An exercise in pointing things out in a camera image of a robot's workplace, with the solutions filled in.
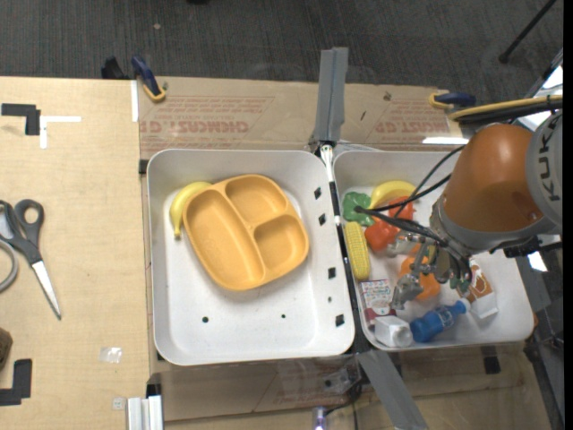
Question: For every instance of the white plastic tray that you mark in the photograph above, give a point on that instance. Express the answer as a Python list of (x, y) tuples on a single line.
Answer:
[(501, 325), (250, 320)]

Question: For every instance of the yellow corn cob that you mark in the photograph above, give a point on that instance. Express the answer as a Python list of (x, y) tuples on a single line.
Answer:
[(357, 251)]

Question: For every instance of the red-orange toy pepper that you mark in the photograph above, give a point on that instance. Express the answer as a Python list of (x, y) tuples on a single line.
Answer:
[(380, 235)]

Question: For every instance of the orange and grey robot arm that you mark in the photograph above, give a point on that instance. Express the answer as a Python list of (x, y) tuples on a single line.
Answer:
[(488, 182)]

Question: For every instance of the orange toy pepper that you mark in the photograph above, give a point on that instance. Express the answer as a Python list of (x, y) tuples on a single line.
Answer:
[(430, 289)]

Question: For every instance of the yellow banana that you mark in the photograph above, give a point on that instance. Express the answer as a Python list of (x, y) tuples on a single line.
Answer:
[(179, 204), (389, 188)]

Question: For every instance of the orange divided plate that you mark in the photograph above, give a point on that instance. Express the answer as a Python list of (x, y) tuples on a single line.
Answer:
[(215, 235)]

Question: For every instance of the white and orange carton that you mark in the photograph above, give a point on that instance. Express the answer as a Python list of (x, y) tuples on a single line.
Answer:
[(483, 298)]

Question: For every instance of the blue bottle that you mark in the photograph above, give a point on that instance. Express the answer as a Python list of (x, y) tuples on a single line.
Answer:
[(430, 325)]

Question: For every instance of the white and pink packet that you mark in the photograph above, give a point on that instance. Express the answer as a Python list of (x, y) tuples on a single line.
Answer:
[(376, 296)]

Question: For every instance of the brown cardboard board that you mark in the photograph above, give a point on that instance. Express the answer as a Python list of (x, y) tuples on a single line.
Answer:
[(233, 119)]

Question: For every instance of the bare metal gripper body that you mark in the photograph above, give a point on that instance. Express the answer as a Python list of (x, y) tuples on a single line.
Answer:
[(441, 262)]

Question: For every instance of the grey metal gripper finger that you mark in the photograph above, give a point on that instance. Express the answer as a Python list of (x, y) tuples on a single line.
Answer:
[(403, 243), (406, 290)]

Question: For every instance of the green broccoli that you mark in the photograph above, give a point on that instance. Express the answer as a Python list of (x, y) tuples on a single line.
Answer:
[(353, 204)]

